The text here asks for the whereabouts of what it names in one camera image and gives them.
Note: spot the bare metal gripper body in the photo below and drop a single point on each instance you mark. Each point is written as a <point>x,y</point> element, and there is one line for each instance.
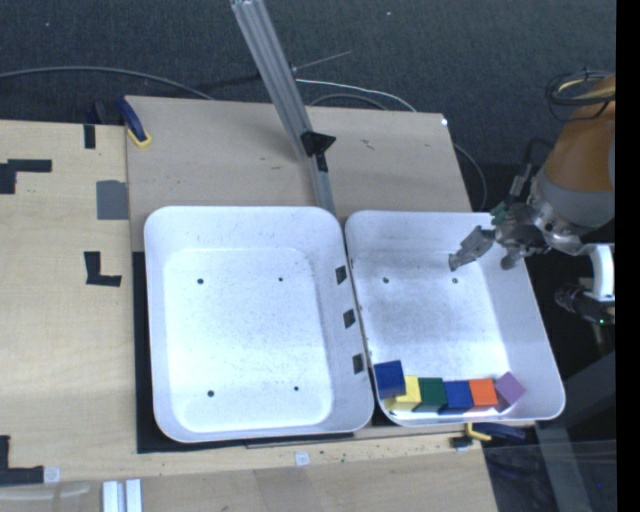
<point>530,231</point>

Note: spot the white plastic tray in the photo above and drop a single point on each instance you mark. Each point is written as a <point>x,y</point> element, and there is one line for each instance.
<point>430,320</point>
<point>250,325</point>

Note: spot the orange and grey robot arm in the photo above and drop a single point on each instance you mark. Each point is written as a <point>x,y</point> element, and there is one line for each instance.
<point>580,150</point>

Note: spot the purple cube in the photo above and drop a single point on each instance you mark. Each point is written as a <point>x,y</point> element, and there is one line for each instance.
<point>510,388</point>

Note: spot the pale wood board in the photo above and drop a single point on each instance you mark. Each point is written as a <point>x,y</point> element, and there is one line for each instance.
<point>225,160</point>

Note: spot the black cylinder on white bracket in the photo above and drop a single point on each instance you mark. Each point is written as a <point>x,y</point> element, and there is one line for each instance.
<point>602,272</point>

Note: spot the blue cube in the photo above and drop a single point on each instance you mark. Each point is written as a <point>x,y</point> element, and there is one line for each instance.
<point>389,377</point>
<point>458,395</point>

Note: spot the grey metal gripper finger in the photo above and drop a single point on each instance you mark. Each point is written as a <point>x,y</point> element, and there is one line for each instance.
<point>511,257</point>
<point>470,249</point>

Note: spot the yellow cube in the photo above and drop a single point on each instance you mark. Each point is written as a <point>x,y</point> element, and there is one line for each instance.
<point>411,391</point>

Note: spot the green cube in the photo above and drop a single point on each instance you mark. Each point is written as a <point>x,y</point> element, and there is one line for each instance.
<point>432,391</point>

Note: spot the orange cube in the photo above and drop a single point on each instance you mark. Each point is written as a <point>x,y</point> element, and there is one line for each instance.
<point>483,392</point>

